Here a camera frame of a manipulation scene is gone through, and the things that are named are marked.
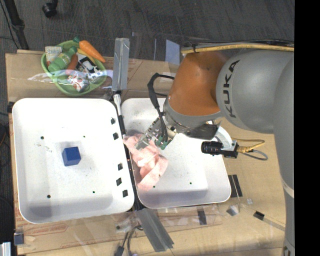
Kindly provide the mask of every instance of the gray carpet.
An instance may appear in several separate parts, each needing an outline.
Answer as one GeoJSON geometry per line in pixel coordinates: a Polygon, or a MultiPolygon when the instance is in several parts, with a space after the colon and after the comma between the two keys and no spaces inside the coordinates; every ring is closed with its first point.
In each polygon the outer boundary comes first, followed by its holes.
{"type": "MultiPolygon", "coordinates": [[[[30,50],[44,51],[45,46],[80,36],[104,56],[113,56],[115,38],[126,37],[130,38],[130,58],[164,61],[166,39],[178,44],[192,38],[295,39],[294,0],[64,0],[59,2],[58,14],[53,18],[46,18],[41,9],[46,2],[49,1],[15,1],[30,50]]],[[[0,10],[0,123],[4,125],[8,123],[5,53],[17,51],[10,38],[0,10]]],[[[0,244],[10,241],[13,233],[12,177],[10,164],[6,164],[9,158],[9,149],[3,144],[0,244]]]]}

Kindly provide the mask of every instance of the blue block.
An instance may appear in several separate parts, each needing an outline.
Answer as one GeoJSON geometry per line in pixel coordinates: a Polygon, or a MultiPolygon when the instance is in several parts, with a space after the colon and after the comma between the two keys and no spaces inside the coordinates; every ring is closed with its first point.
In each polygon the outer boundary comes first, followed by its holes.
{"type": "Polygon", "coordinates": [[[79,148],[77,146],[67,147],[62,152],[64,166],[75,166],[81,160],[79,148]]]}

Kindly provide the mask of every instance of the green bowl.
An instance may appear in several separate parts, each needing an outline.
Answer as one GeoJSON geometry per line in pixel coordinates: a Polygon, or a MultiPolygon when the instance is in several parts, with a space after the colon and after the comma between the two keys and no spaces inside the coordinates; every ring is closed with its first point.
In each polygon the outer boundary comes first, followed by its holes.
{"type": "MultiPolygon", "coordinates": [[[[79,48],[79,44],[72,41],[72,40],[62,42],[62,43],[58,44],[57,46],[61,46],[63,52],[67,52],[71,46],[75,46],[75,47],[79,48]]],[[[95,65],[101,71],[106,70],[105,66],[101,63],[101,61],[99,61],[97,59],[94,59],[94,61],[95,61],[95,65]]],[[[101,86],[104,83],[104,81],[107,79],[107,75],[102,75],[94,82],[89,81],[89,87],[87,90],[85,90],[83,92],[78,92],[71,84],[67,84],[66,81],[68,79],[68,75],[66,75],[64,73],[61,73],[59,75],[55,75],[55,74],[52,74],[49,72],[48,67],[47,67],[46,53],[44,53],[41,57],[41,66],[42,66],[43,70],[46,72],[46,74],[48,75],[48,77],[50,77],[52,79],[52,81],[54,82],[54,84],[59,88],[59,90],[61,92],[63,92],[65,95],[70,96],[70,97],[79,97],[79,96],[85,95],[87,93],[90,93],[94,89],[101,86]]]]}

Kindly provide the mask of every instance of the cardboard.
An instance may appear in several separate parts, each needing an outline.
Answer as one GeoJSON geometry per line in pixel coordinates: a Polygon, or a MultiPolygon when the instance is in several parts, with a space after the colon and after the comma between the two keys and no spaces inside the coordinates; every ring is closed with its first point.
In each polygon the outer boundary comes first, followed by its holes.
{"type": "MultiPolygon", "coordinates": [[[[6,54],[8,102],[26,97],[65,97],[48,80],[41,67],[41,51],[19,50],[6,54]]],[[[106,69],[112,69],[113,58],[106,57],[106,69]]],[[[127,89],[122,100],[147,98],[147,83],[151,76],[160,74],[175,76],[178,66],[162,61],[130,59],[127,89]]],[[[167,93],[172,81],[158,78],[154,83],[157,92],[167,93]]],[[[101,98],[103,89],[97,89],[86,97],[101,98]]],[[[285,200],[281,184],[278,159],[272,134],[260,134],[235,127],[224,118],[222,127],[232,137],[262,139],[266,144],[259,150],[266,153],[268,161],[259,161],[239,155],[237,159],[224,158],[228,175],[237,175],[242,196],[230,198],[224,203],[205,206],[159,210],[158,216],[174,241],[175,255],[279,255],[284,239],[286,223],[285,200]],[[239,209],[231,216],[230,206],[239,209]],[[207,225],[200,225],[198,210],[203,210],[207,225]],[[259,211],[264,220],[254,217],[259,211]]],[[[9,114],[11,155],[15,155],[12,116],[9,114]]],[[[125,236],[117,224],[130,220],[133,213],[74,219],[45,224],[27,222],[20,214],[18,204],[15,158],[12,157],[12,178],[16,231],[24,234],[24,244],[18,245],[19,255],[113,255],[125,236]]],[[[131,241],[131,249],[138,254],[172,255],[170,251],[155,253],[143,231],[137,231],[131,241]]]]}

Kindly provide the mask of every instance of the pink towel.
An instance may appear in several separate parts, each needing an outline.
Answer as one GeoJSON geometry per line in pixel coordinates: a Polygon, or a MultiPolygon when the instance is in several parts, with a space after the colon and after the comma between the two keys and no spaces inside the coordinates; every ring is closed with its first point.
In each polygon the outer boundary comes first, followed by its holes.
{"type": "Polygon", "coordinates": [[[164,174],[168,167],[168,160],[160,154],[155,143],[150,140],[150,145],[137,150],[135,145],[142,134],[126,136],[123,143],[127,146],[131,153],[132,160],[140,167],[141,181],[137,187],[143,191],[148,191],[157,184],[160,177],[164,174]]]}

